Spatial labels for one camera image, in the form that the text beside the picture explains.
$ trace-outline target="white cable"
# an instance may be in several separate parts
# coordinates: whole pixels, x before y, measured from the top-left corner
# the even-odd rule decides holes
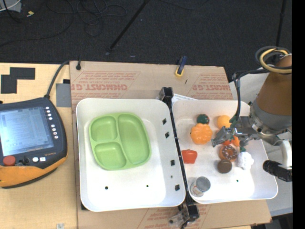
[[[8,7],[8,9],[10,9],[10,8],[12,8],[12,7],[14,7],[14,6],[16,6],[20,1],[21,1],[21,0],[18,0],[18,1],[15,2],[13,5],[10,5],[10,6]]]

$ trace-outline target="red button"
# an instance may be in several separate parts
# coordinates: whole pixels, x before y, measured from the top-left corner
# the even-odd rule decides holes
[[[5,156],[3,158],[4,166],[14,166],[16,163],[16,158],[13,155]]]

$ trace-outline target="metal can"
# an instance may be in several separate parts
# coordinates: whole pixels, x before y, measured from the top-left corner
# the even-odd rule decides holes
[[[190,186],[190,192],[195,197],[201,197],[211,187],[210,180],[206,177],[198,177]]]

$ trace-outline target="green plate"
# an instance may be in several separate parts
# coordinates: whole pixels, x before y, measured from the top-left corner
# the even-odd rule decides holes
[[[144,123],[132,113],[113,113],[94,118],[89,126],[89,136],[95,160],[106,170],[137,167],[151,156]]]

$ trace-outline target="screen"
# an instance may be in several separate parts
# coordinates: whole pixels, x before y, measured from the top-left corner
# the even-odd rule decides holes
[[[53,147],[42,107],[0,112],[3,156]]]

